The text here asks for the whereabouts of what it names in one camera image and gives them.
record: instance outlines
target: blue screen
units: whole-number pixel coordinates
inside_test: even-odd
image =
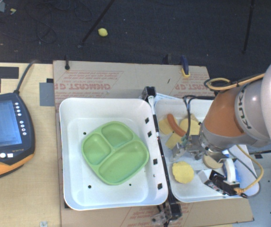
[[[0,102],[0,146],[21,144],[12,101]]]

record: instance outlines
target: white plastic tray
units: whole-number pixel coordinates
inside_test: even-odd
[[[130,127],[149,150],[148,163],[120,185],[107,185],[81,153],[83,139],[104,123]],[[60,105],[64,199],[74,210],[159,205],[168,188],[150,105],[141,99],[68,98]]]
[[[191,110],[190,112],[200,121],[202,122],[207,115],[207,112],[211,106],[211,100],[199,100],[194,99],[191,101]],[[156,115],[157,120],[161,121],[166,118],[167,114],[172,114],[178,121],[180,121],[187,117],[187,110],[185,103],[182,99],[160,99],[156,103]],[[169,135],[164,135],[160,132],[161,143],[166,159],[167,168],[169,171],[169,179],[172,188],[173,195],[181,202],[196,202],[196,201],[206,201],[206,200],[216,200],[216,199],[230,199],[230,198],[240,198],[240,196],[228,196],[222,195],[221,193],[211,189],[202,183],[201,179],[197,175],[197,172],[200,170],[207,170],[208,168],[204,165],[202,159],[195,160],[194,157],[190,153],[185,153],[182,157],[180,157],[177,161],[185,161],[189,163],[194,169],[194,179],[187,183],[179,183],[174,179],[172,174],[172,164],[170,162],[170,157],[172,156],[172,151],[166,146],[166,142],[169,139]],[[249,168],[255,173],[252,161],[248,159],[243,153],[236,147],[233,146],[230,151],[242,160]],[[250,183],[252,183],[255,178],[252,173],[245,168],[239,161],[236,161],[235,166],[238,170],[239,176],[241,178],[240,187],[246,187]],[[254,195],[259,191],[259,185],[255,184],[252,188],[247,190],[245,194],[248,196]]]

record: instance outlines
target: yellow ball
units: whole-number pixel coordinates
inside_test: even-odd
[[[100,28],[100,29],[98,29],[98,34],[102,37],[105,37],[108,35],[108,32],[105,28]]]

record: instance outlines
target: yellow round object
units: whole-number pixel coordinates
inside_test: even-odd
[[[173,163],[172,173],[175,180],[179,183],[189,183],[194,178],[194,170],[192,166],[184,161]]]
[[[105,37],[108,35],[108,32],[105,28],[100,28],[100,29],[98,29],[98,34],[102,37]]]

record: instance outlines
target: brown sausage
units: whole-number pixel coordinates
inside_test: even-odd
[[[176,124],[174,120],[174,116],[171,113],[167,114],[167,119],[168,119],[169,125],[171,126],[171,128],[174,130],[176,134],[178,134],[180,137],[186,134],[186,132]]]

